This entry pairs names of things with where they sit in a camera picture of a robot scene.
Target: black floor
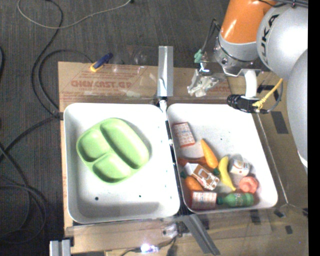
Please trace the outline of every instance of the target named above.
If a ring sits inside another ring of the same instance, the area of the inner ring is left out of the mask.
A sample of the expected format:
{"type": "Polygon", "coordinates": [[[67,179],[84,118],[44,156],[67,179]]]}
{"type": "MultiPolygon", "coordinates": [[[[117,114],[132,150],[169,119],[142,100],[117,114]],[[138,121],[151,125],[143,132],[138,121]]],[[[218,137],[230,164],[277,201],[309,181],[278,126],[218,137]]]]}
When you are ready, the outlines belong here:
{"type": "Polygon", "coordinates": [[[173,46],[174,66],[192,68],[212,18],[222,23],[228,2],[135,0],[59,30],[32,23],[18,3],[32,20],[58,27],[59,8],[67,26],[126,0],[0,2],[1,256],[49,255],[49,242],[64,237],[57,62],[95,61],[122,46],[173,46]]]}

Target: banana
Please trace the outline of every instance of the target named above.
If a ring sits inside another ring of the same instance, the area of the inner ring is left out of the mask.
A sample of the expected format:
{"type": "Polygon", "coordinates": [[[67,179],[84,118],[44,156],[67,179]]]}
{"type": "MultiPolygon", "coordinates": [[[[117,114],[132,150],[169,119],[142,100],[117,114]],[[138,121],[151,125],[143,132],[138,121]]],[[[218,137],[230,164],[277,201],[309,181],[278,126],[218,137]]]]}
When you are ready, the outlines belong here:
{"type": "Polygon", "coordinates": [[[226,186],[228,186],[229,188],[231,188],[232,191],[235,191],[236,188],[233,185],[228,173],[228,162],[229,162],[229,157],[226,155],[223,158],[221,158],[218,164],[218,169],[220,171],[220,181],[226,186]]]}

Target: green tray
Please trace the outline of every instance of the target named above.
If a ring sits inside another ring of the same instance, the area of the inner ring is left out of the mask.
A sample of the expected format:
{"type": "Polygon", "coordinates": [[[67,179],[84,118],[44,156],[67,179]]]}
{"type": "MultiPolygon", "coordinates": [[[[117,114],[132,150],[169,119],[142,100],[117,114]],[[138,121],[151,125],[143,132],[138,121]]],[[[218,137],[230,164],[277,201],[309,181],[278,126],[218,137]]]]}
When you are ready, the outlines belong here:
{"type": "Polygon", "coordinates": [[[112,185],[134,175],[149,160],[144,142],[119,118],[108,118],[86,130],[77,139],[76,151],[94,174],[112,185]]]}

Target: carrot top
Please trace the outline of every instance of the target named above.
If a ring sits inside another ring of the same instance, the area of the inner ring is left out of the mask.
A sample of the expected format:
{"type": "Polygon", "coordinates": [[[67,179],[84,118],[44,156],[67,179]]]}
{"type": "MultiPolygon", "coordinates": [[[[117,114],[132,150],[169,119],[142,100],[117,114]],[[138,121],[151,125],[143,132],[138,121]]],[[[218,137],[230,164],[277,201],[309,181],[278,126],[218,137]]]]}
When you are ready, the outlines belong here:
{"type": "Polygon", "coordinates": [[[203,139],[201,140],[201,147],[202,147],[202,150],[203,150],[203,154],[204,154],[204,158],[205,158],[206,164],[210,168],[215,169],[219,164],[216,155],[213,153],[211,148],[208,146],[208,144],[203,139]]]}

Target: yellow zip tie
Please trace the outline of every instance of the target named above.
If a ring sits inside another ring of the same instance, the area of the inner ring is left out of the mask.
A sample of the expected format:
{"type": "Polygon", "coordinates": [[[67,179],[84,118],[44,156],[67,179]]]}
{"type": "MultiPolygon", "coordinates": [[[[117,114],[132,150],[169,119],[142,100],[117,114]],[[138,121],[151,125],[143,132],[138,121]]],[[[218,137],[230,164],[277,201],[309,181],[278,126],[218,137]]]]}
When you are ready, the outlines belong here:
{"type": "Polygon", "coordinates": [[[260,99],[259,101],[256,101],[255,103],[252,104],[253,107],[257,107],[258,110],[262,109],[262,107],[264,106],[264,103],[267,101],[267,99],[269,98],[269,96],[271,94],[273,94],[275,92],[276,89],[278,89],[278,87],[281,85],[281,83],[283,82],[283,79],[280,78],[280,80],[278,81],[278,83],[266,94],[266,96],[264,96],[262,99],[260,99]]]}

